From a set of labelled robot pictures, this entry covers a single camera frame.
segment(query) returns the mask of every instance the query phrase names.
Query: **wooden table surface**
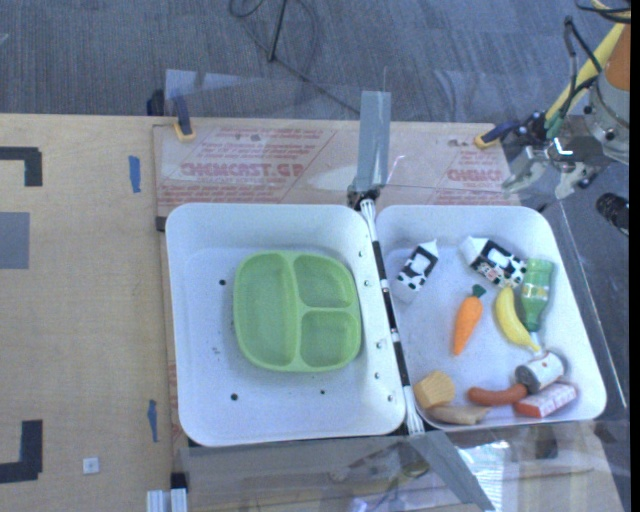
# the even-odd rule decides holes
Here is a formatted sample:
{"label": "wooden table surface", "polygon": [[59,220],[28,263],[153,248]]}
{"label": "wooden table surface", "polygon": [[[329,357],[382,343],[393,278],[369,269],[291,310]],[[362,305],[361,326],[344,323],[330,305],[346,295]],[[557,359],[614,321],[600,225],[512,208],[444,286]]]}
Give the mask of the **wooden table surface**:
{"label": "wooden table surface", "polygon": [[[170,488],[177,448],[153,132],[172,122],[0,115],[0,147],[38,148],[43,159],[42,186],[25,186],[23,162],[0,159],[0,213],[29,219],[27,268],[0,266],[0,475],[24,458],[23,422],[41,421],[43,434],[42,471],[0,482],[0,510],[141,510],[147,491]],[[509,484],[504,510],[595,510],[589,497],[621,510],[599,441],[580,429],[592,470],[554,477],[553,495],[545,478]],[[94,457],[99,472],[83,474]]]}

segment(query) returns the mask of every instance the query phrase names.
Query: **toy carrot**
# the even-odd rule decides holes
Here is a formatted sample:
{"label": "toy carrot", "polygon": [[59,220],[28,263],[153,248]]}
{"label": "toy carrot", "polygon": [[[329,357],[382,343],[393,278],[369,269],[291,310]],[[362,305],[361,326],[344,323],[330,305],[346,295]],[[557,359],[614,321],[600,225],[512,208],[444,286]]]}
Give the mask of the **toy carrot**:
{"label": "toy carrot", "polygon": [[486,292],[479,284],[474,284],[472,294],[466,297],[456,316],[456,324],[453,335],[453,354],[459,356],[467,345],[471,333],[480,321],[484,309],[480,297]]}

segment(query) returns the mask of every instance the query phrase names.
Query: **white tray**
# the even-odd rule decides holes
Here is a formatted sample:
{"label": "white tray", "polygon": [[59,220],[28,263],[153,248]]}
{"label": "white tray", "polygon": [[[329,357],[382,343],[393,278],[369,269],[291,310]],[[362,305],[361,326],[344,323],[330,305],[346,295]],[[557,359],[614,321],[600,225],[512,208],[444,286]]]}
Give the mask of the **white tray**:
{"label": "white tray", "polygon": [[[185,204],[166,240],[178,414],[204,446],[383,435],[406,406],[367,226],[343,206]],[[265,249],[337,258],[353,273],[363,343],[346,367],[282,373],[252,365],[233,330],[235,270]]]}
{"label": "white tray", "polygon": [[[553,232],[541,214],[520,206],[390,206],[380,212],[376,225],[389,280],[395,279],[417,244],[437,239],[439,261],[424,287],[409,305],[395,300],[394,309],[411,382],[433,370],[444,371],[456,384],[453,404],[468,403],[465,394],[471,386],[509,387],[515,382],[515,367],[532,358],[531,351],[509,343],[499,332],[493,311],[499,290],[465,264],[458,245],[468,235],[490,238],[523,259],[541,257],[555,263],[540,342],[566,357],[565,380],[577,386],[578,398],[543,419],[516,415],[511,406],[502,406],[474,427],[441,423],[419,411],[426,421],[443,430],[460,430],[585,420],[603,411],[602,376]],[[462,354],[453,356],[455,314],[475,283],[487,290],[481,298],[484,314]]]}

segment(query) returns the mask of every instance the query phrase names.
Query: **green bottle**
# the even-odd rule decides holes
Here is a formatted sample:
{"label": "green bottle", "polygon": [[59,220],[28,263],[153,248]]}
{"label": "green bottle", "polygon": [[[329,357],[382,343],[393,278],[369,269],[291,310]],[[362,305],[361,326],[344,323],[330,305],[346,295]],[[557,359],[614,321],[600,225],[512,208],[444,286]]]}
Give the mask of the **green bottle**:
{"label": "green bottle", "polygon": [[524,309],[522,322],[529,332],[540,330],[540,314],[549,302],[549,286],[553,263],[538,258],[527,260],[520,301]]}

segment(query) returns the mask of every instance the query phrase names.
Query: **gray square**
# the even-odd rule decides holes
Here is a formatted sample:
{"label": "gray square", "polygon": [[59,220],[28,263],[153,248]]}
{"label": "gray square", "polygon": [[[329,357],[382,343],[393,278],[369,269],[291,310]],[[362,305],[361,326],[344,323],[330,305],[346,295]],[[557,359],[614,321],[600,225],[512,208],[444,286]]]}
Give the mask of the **gray square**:
{"label": "gray square", "polygon": [[0,212],[0,269],[29,268],[28,213]]}

